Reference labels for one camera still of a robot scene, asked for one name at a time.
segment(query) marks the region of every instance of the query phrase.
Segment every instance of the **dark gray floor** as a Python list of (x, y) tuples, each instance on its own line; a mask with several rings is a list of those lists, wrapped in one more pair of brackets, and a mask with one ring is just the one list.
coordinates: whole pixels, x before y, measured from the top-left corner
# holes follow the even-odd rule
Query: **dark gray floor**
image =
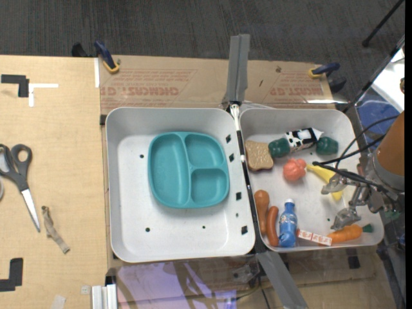
[(75, 42), (94, 54), (99, 39), (116, 55), (228, 59), (230, 36), (249, 33), (250, 60), (340, 63), (352, 100), (405, 34), (402, 3), (362, 46), (397, 2), (0, 0), (0, 54), (71, 56)]

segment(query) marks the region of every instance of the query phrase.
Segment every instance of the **scissors blade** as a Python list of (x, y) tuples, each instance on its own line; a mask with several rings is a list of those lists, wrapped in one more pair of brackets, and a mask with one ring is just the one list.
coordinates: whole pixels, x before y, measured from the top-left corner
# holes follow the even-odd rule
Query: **scissors blade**
[(34, 207), (32, 194), (30, 193), (29, 189), (23, 190), (21, 194), (23, 195), (24, 201), (26, 203), (30, 216), (32, 217), (34, 225), (37, 231), (40, 232), (39, 218), (37, 217), (36, 208)]

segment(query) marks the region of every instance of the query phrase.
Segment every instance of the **yellow banana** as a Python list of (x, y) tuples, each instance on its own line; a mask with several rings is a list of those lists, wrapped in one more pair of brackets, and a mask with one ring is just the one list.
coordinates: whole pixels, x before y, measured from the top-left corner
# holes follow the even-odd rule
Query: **yellow banana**
[[(330, 178), (335, 175), (335, 172), (321, 166), (306, 165), (306, 169), (319, 175), (326, 183), (329, 183)], [(342, 198), (343, 191), (332, 192), (334, 200), (338, 201)]]

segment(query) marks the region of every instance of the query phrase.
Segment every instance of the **bread slice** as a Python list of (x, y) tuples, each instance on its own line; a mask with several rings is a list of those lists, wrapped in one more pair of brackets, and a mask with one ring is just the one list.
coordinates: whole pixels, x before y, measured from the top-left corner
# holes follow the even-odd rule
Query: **bread slice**
[(267, 143), (246, 141), (246, 161), (251, 171), (273, 168), (273, 159), (269, 153)]

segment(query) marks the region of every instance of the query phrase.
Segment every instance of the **blue bottle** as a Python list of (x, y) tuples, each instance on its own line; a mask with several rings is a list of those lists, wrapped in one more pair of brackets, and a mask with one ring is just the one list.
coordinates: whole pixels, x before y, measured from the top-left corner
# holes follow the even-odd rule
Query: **blue bottle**
[(293, 247), (296, 242), (297, 217), (294, 212), (295, 201), (285, 201), (285, 211), (279, 219), (279, 246)]

